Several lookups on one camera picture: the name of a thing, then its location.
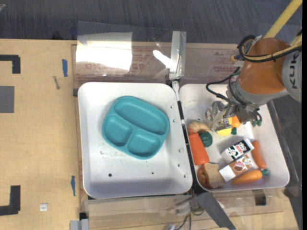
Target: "yellow pole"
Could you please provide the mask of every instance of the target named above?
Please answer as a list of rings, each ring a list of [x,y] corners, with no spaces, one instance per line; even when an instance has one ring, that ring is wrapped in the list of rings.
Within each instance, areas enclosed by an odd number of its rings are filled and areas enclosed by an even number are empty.
[[[275,37],[302,3],[303,0],[292,0],[283,13],[279,16],[274,25],[266,33],[264,38]]]

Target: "teal plate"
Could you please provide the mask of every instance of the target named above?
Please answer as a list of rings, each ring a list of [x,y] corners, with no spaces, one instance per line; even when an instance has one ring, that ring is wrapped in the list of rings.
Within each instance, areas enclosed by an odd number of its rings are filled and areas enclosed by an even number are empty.
[[[102,124],[102,135],[108,144],[143,160],[159,151],[168,131],[165,113],[132,96],[118,98]]]

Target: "wooden surface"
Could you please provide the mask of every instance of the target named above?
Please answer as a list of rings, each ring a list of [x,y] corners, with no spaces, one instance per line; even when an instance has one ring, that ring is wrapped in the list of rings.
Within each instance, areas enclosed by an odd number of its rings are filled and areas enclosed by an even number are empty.
[[[0,206],[9,204],[11,185],[21,186],[21,210],[18,215],[0,216],[0,229],[69,229],[70,220],[79,218],[71,53],[75,43],[0,39],[0,54],[21,57],[21,74],[12,74],[10,62],[0,62],[0,86],[15,87],[14,113],[0,114]],[[67,77],[63,75],[62,59],[68,62]],[[257,206],[257,213],[236,217],[234,209],[231,221],[238,229],[298,229],[288,198],[281,190],[276,197],[278,203],[271,213]],[[48,203],[48,211],[40,211],[42,203]],[[211,219],[192,219],[194,230],[218,229]],[[132,229],[159,230],[165,229],[165,224]]]

